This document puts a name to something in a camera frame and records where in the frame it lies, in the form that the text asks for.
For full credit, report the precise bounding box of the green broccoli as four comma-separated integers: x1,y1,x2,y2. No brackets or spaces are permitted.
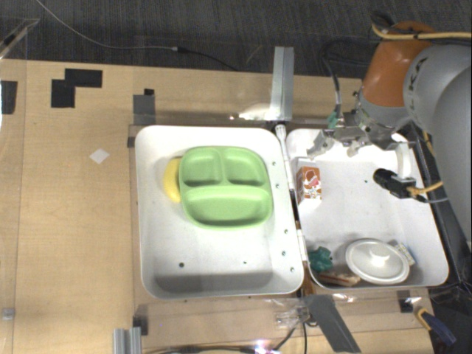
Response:
308,246,334,273

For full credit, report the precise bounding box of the green divided plate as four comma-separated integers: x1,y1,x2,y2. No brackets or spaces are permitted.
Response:
178,145,275,230

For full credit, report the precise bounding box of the thin black and white rod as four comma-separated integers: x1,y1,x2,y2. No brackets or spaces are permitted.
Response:
274,123,307,262

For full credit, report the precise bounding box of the yellow banana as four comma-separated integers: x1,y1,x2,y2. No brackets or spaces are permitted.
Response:
163,156,183,204

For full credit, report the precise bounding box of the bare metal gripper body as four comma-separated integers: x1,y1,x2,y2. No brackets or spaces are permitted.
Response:
331,100,398,148

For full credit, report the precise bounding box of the black cylinder on white bracket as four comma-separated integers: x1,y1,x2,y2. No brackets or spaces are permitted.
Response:
372,133,418,199

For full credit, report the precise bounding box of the white plastic tray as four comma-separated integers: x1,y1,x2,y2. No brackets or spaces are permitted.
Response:
133,125,305,301
285,128,451,291

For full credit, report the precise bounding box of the brown and white carton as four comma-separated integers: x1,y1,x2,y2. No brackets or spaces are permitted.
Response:
294,156,323,207

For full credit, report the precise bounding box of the brown and white bread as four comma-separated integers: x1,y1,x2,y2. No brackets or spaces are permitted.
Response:
316,269,362,288

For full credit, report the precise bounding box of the white bowl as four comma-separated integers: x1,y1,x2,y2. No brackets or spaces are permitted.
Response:
344,237,411,285

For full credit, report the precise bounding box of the white printed packet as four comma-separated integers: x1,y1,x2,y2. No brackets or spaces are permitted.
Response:
389,240,417,267

